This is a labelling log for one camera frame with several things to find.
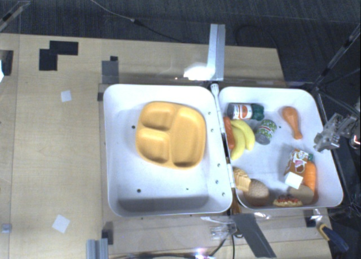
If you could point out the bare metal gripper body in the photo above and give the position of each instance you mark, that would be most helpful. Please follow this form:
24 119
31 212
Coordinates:
351 129

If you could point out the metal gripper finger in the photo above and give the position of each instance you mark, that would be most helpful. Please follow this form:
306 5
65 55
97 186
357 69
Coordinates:
334 123
327 140

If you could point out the orange carrot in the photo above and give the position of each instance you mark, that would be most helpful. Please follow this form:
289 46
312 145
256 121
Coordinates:
310 174

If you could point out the orange chicken drumstick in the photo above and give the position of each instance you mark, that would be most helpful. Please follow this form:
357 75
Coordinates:
292 118

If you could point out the green can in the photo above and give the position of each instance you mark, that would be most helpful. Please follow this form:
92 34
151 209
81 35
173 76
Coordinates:
266 131

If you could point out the white plastic tray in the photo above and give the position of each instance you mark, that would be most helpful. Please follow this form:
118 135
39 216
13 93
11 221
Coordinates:
268 164
124 150

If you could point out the green broccoli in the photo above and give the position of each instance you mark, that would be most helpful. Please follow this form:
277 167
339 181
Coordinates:
258 112

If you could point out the brown round bread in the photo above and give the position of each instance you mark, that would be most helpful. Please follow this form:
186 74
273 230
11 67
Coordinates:
257 191

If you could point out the yellow banana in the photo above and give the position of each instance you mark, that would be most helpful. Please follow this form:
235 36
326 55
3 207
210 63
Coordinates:
239 142

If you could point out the red and white can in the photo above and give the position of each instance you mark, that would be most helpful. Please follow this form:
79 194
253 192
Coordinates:
241 111

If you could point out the pale yellow ridged bread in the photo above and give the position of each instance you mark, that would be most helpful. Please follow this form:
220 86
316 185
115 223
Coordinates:
241 179

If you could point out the orange sausage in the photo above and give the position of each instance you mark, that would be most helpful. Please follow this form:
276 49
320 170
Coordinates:
229 133

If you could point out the thin black and white rod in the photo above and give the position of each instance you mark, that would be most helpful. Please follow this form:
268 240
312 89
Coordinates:
219 111

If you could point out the orange divided plate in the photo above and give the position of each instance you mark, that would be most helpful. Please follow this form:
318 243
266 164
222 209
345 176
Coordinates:
186 133

